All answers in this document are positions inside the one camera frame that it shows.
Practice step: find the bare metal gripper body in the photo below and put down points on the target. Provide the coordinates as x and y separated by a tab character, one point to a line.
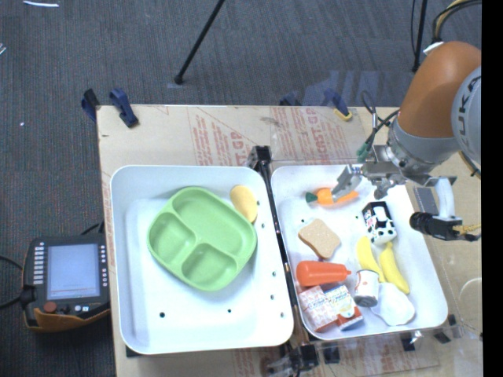
383	171

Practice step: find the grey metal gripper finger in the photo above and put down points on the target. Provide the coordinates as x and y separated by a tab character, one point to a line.
344	179
354	185

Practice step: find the orange carrot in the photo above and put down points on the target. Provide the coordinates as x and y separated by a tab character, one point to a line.
324	196

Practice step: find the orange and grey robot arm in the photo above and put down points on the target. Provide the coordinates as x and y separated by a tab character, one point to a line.
432	92

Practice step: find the black and white milk carton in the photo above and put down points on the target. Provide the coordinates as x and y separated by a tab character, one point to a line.
379	222

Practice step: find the brown bread slice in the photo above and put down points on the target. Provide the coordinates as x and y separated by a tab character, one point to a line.
319	239

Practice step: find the yellow banana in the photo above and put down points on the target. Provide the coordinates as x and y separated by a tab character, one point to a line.
366	255
393	269

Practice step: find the orange bottle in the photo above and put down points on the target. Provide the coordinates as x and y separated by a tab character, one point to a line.
318	273

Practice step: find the white plastic tray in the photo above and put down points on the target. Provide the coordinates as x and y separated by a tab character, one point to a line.
424	257
196	320

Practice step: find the yellow oval biscuit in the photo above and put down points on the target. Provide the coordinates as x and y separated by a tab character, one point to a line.
244	202

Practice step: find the small white can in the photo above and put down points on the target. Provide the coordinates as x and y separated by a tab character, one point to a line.
367	287

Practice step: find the white yellow and red carton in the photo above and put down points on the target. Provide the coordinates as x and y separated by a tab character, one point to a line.
346	304

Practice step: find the white flat egg shape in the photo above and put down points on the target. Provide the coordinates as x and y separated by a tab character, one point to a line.
395	306

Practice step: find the orange and white carton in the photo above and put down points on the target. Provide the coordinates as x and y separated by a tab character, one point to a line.
316	308

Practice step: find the brown cardboard board red print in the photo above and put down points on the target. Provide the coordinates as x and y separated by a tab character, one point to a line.
220	136

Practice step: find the green divided plate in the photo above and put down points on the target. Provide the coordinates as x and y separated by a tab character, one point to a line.
196	242

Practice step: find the black cylinder on white bracket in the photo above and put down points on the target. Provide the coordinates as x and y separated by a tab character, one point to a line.
444	226

